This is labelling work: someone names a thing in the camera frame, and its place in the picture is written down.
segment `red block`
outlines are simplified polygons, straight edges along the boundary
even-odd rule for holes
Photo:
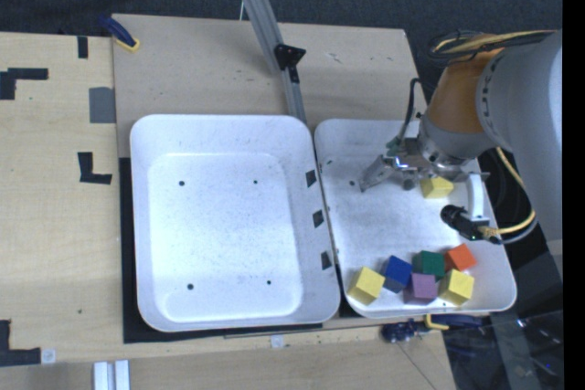
[[[473,265],[477,264],[477,260],[473,256],[471,250],[467,247],[467,244],[461,244],[456,248],[452,248],[445,252],[445,271],[451,269],[458,269],[464,271],[470,269]]]

